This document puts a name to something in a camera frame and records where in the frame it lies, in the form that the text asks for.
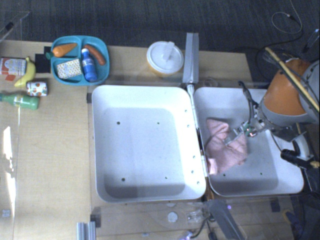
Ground pink cloth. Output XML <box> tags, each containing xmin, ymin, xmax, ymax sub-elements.
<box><xmin>204</xmin><ymin>118</ymin><xmax>249</xmax><ymax>176</ymax></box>

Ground blue divided plate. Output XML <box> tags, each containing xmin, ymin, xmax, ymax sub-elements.
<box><xmin>50</xmin><ymin>35</ymin><xmax>111</xmax><ymax>86</ymax></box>

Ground brown sausage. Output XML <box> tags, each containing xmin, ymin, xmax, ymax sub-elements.
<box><xmin>83</xmin><ymin>43</ymin><xmax>107</xmax><ymax>67</ymax></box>

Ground white can with orange print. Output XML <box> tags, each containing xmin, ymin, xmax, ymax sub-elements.
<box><xmin>25</xmin><ymin>80</ymin><xmax>49</xmax><ymax>98</ymax></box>

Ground orange carrot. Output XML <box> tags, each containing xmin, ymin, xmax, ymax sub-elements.
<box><xmin>45</xmin><ymin>42</ymin><xmax>78</xmax><ymax>60</ymax></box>

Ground green bottle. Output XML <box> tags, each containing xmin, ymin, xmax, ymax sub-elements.
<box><xmin>0</xmin><ymin>92</ymin><xmax>41</xmax><ymax>111</ymax></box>

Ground white and red carton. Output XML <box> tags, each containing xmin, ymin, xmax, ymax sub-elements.
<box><xmin>0</xmin><ymin>56</ymin><xmax>28</xmax><ymax>82</ymax></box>

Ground yellow patterned packet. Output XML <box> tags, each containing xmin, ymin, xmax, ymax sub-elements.
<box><xmin>56</xmin><ymin>58</ymin><xmax>84</xmax><ymax>81</ymax></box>

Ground black cylinder on white bracket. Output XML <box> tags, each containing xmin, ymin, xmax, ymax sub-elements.
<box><xmin>280</xmin><ymin>133</ymin><xmax>316</xmax><ymax>170</ymax></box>

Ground yellow banana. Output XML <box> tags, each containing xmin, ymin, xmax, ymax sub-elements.
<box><xmin>13</xmin><ymin>56</ymin><xmax>37</xmax><ymax>88</ymax></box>

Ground white plastic tray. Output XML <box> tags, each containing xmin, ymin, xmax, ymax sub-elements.
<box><xmin>91</xmin><ymin>84</ymin><xmax>208</xmax><ymax>204</ymax></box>
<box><xmin>193</xmin><ymin>86</ymin><xmax>305</xmax><ymax>198</ymax></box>

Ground blue bottle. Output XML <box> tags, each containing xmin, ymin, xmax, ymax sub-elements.
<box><xmin>80</xmin><ymin>47</ymin><xmax>98</xmax><ymax>83</ymax></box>

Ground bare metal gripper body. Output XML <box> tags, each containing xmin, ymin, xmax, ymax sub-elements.
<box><xmin>232</xmin><ymin>113</ymin><xmax>268</xmax><ymax>137</ymax></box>

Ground yellow cup with white lid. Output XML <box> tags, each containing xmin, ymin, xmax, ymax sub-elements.
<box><xmin>146</xmin><ymin>40</ymin><xmax>185</xmax><ymax>78</ymax></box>

